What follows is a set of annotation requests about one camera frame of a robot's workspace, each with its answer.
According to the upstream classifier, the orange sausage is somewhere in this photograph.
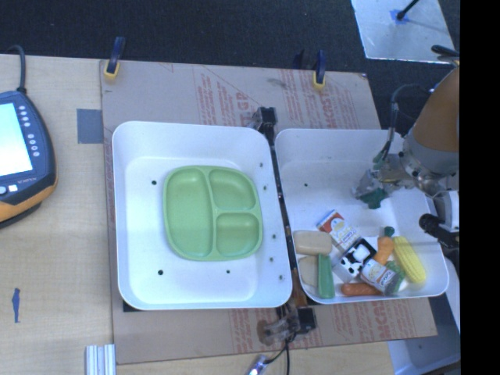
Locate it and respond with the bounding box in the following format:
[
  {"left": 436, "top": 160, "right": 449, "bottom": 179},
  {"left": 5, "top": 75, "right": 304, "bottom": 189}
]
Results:
[{"left": 340, "top": 282, "right": 383, "bottom": 298}]

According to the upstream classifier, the brown cardboard board, red print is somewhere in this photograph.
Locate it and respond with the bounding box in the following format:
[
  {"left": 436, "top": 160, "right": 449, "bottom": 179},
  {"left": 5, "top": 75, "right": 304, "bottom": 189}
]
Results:
[{"left": 99, "top": 59, "right": 439, "bottom": 365}]

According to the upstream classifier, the orange carrot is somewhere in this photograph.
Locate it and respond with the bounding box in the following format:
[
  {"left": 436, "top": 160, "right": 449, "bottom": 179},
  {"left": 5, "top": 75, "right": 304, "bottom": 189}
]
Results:
[{"left": 373, "top": 226, "right": 396, "bottom": 266}]

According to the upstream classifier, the white plastic tray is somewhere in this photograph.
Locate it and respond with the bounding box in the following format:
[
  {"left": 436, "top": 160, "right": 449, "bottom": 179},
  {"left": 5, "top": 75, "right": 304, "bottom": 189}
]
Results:
[
  {"left": 112, "top": 120, "right": 294, "bottom": 312},
  {"left": 274, "top": 127, "right": 451, "bottom": 305}
]

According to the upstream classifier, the long green block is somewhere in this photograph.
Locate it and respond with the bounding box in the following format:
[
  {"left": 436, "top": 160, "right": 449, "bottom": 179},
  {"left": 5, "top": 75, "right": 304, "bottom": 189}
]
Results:
[{"left": 316, "top": 252, "right": 337, "bottom": 300}]

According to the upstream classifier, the tan bread slice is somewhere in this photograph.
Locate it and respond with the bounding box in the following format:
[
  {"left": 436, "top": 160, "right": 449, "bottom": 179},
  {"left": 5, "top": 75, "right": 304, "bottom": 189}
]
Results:
[{"left": 297, "top": 255, "right": 320, "bottom": 289}]

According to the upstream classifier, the white and orange small carton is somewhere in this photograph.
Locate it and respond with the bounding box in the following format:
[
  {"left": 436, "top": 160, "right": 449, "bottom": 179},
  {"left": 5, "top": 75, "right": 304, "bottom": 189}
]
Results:
[{"left": 359, "top": 258, "right": 403, "bottom": 297}]

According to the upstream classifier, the black cylinder on white bracket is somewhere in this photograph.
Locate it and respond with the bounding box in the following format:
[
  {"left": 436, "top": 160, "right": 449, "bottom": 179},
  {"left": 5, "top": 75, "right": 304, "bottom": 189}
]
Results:
[{"left": 418, "top": 189, "right": 461, "bottom": 250}]

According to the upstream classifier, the green and white toy vegetable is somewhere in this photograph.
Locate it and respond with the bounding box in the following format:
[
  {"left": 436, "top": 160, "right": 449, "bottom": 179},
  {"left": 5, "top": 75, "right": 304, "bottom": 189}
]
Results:
[{"left": 385, "top": 260, "right": 409, "bottom": 295}]

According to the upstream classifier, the black and white cow carton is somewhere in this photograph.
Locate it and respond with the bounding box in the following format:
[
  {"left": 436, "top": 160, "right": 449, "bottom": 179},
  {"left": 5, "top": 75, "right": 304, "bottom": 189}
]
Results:
[{"left": 331, "top": 237, "right": 378, "bottom": 284}]

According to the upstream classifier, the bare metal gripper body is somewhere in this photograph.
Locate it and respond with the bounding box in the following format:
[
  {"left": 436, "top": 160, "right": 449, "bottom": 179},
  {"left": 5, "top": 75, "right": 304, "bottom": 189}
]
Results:
[{"left": 373, "top": 152, "right": 447, "bottom": 195}]

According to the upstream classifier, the dark green broccoli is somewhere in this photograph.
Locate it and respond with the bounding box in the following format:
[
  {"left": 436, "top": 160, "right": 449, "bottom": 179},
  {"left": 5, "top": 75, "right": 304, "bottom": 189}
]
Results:
[{"left": 359, "top": 187, "right": 390, "bottom": 211}]

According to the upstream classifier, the green divided plate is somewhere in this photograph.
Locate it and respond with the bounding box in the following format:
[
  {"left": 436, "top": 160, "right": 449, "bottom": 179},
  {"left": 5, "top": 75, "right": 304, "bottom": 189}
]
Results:
[{"left": 162, "top": 165, "right": 264, "bottom": 263}]

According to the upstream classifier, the thin black and white rod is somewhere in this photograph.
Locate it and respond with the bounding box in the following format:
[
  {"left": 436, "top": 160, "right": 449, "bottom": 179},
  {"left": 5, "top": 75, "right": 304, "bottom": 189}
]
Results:
[{"left": 266, "top": 130, "right": 304, "bottom": 309}]

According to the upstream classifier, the tan bread roll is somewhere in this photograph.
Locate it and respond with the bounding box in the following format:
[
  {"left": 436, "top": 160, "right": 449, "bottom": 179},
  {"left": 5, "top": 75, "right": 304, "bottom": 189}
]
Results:
[{"left": 292, "top": 230, "right": 334, "bottom": 257}]

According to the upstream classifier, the black block with thin wires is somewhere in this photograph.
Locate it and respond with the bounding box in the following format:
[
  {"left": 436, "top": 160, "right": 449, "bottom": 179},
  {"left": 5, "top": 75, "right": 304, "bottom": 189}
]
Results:
[
  {"left": 295, "top": 306, "right": 318, "bottom": 334},
  {"left": 249, "top": 106, "right": 279, "bottom": 133}
]

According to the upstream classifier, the yellow corn cob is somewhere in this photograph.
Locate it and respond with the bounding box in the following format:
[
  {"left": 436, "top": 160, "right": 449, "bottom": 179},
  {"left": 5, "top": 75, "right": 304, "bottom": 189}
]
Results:
[{"left": 391, "top": 235, "right": 427, "bottom": 286}]

